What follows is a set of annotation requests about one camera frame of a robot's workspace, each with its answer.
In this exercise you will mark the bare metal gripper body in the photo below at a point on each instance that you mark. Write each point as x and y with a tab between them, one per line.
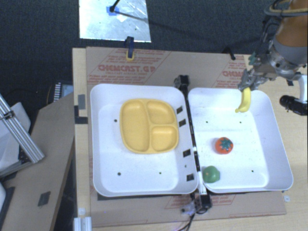
267	68

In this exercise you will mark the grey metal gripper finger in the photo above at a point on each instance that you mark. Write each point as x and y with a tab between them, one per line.
256	82
244	82

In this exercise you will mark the yellow banana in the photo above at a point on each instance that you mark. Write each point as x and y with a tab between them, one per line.
246	101

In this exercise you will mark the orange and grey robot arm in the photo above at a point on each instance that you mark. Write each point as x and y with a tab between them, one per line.
292	30

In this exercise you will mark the red tomato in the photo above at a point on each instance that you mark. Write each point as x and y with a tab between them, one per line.
223	145

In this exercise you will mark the thin black and white rod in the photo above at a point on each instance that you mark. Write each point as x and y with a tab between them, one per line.
191	129

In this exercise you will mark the white plastic tray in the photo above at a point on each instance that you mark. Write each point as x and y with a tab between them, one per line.
134	172
243	174

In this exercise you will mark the brown cardboard board red print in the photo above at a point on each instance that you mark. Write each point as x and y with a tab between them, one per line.
154	64

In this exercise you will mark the green bell pepper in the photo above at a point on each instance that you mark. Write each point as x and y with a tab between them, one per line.
210	174

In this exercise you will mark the yellow divided plate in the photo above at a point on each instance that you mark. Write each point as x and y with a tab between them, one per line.
144	126

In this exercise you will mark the black cylinder on white bracket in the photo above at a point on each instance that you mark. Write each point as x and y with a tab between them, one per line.
292	103

